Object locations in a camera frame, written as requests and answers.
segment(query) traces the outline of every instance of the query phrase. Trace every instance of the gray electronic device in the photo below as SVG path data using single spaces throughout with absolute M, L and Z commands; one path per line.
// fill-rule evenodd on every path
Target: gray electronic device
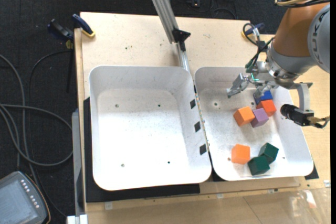
M 44 197 L 22 172 L 0 180 L 0 224 L 41 224 L 48 215 Z

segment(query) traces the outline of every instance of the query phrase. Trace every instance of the black bracket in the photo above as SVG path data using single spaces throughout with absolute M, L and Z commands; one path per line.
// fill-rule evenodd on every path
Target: black bracket
M 179 29 L 174 29 L 172 31 L 175 42 L 180 43 L 180 48 L 182 51 L 185 51 L 185 43 L 184 41 L 190 36 L 190 33 L 179 30 Z

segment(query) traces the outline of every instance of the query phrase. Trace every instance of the black floor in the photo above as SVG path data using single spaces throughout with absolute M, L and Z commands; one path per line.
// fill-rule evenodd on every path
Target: black floor
M 189 7 L 186 0 L 172 0 L 172 7 L 176 16 L 242 19 L 253 24 L 263 22 L 263 34 L 274 34 L 286 11 L 285 8 L 275 6 L 274 0 L 215 1 L 211 12 L 207 11 L 209 3 L 210 0 L 201 0 L 200 9 L 195 9 Z M 21 76 L 26 104 L 54 112 L 69 123 L 77 107 L 75 70 L 72 70 L 67 92 L 70 53 L 63 41 L 56 40 L 48 33 L 47 25 L 55 18 L 62 26 L 73 29 L 71 16 L 80 11 L 156 14 L 151 0 L 0 0 L 0 55 L 6 57 Z M 47 57 L 34 68 L 39 59 L 59 51 L 67 52 Z M 18 80 L 2 59 L 0 103 L 22 104 Z M 22 137 L 22 110 L 9 110 Z M 29 154 L 31 157 L 34 154 L 38 162 L 57 162 L 72 150 L 71 132 L 57 119 L 40 112 L 28 114 L 26 111 L 25 128 Z M 1 117 L 0 155 L 0 178 L 3 178 L 17 169 L 17 153 Z M 34 166 L 34 169 L 40 177 L 44 193 L 61 211 L 58 212 L 47 200 L 52 215 L 51 223 L 64 223 L 62 214 L 70 216 L 75 213 L 72 160 L 53 168 Z M 20 170 L 31 174 L 24 160 L 21 161 Z

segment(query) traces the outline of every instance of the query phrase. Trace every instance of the device screen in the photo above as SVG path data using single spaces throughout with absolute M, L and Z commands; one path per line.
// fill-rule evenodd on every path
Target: device screen
M 25 224 L 38 214 L 16 180 L 0 188 L 0 224 Z

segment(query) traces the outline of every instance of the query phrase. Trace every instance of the beige floor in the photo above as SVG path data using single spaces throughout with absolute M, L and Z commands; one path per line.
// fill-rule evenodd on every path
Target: beige floor
M 328 224 L 331 188 L 90 212 L 89 223 Z

